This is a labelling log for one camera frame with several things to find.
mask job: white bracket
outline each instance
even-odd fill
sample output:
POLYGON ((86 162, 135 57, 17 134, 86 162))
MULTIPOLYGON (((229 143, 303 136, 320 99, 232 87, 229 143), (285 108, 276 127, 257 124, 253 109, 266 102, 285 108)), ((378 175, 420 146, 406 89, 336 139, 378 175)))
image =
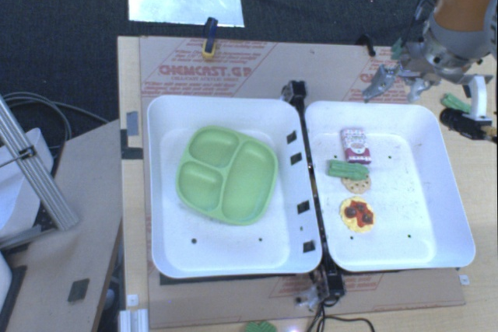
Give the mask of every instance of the white bracket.
POLYGON ((119 312, 119 332, 149 332, 149 311, 122 310, 119 312))
POLYGON ((488 93, 486 91, 486 80, 482 75, 474 75, 468 83, 472 105, 470 114, 465 116, 473 121, 486 120, 486 108, 488 102, 488 93))

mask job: green divided plate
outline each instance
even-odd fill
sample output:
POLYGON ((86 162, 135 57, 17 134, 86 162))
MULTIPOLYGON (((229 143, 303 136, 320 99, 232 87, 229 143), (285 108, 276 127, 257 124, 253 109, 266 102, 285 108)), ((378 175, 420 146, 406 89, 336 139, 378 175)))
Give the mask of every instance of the green divided plate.
POLYGON ((199 129, 177 171, 177 193, 193 209, 224 222, 248 225, 265 213, 279 164, 263 142, 218 126, 199 129))

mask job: white plastic tray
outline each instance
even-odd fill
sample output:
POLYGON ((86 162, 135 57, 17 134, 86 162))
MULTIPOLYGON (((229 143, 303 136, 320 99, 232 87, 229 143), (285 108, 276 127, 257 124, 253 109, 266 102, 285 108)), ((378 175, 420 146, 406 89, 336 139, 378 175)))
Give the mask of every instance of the white plastic tray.
POLYGON ((280 100, 162 96, 147 112, 152 255, 172 278, 312 271, 321 241, 297 112, 280 100), (175 189, 182 153, 199 129, 230 128, 268 144, 279 176, 266 213, 252 225, 229 225, 185 205, 175 189), (296 139, 288 144, 293 132, 296 139), (301 154, 291 165, 290 158, 301 154), (309 209, 298 212, 298 204, 309 209))
POLYGON ((439 122, 416 105, 316 102, 306 112, 328 248, 349 271, 464 267, 475 245, 451 170, 439 122), (354 194, 327 175, 344 160, 340 131, 366 132, 371 188, 360 196, 375 212, 370 232, 355 233, 339 207, 354 194))

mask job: metal frame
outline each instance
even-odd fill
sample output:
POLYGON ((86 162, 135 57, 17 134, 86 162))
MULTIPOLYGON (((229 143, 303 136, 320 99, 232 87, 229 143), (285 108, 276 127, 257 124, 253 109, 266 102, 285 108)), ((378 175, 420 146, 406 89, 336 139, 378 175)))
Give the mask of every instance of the metal frame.
MULTIPOLYGON (((23 129, 10 111, 7 103, 0 95, 0 142, 9 150, 12 162, 16 162, 24 176, 40 198, 41 204, 50 215, 57 229, 65 231, 78 223, 76 213, 66 203, 62 192, 59 190, 52 175, 44 168, 44 165, 28 141, 23 129)), ((29 239, 39 234, 28 230, 29 239)), ((21 241, 26 242, 26 234, 22 232, 17 237, 8 241, 0 242, 0 247, 13 246, 21 241)))

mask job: black clip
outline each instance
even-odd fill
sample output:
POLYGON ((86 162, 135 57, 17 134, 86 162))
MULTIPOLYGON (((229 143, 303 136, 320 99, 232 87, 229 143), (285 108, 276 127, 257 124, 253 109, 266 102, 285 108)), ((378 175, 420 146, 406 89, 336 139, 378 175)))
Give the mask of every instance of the black clip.
POLYGON ((218 28, 218 20, 216 18, 209 17, 204 25, 204 35, 206 39, 202 45, 202 57, 203 58, 213 58, 216 51, 215 38, 216 29, 218 28))
POLYGON ((29 147, 19 151, 18 159, 28 159, 33 158, 37 154, 37 150, 34 148, 34 145, 30 145, 29 147))

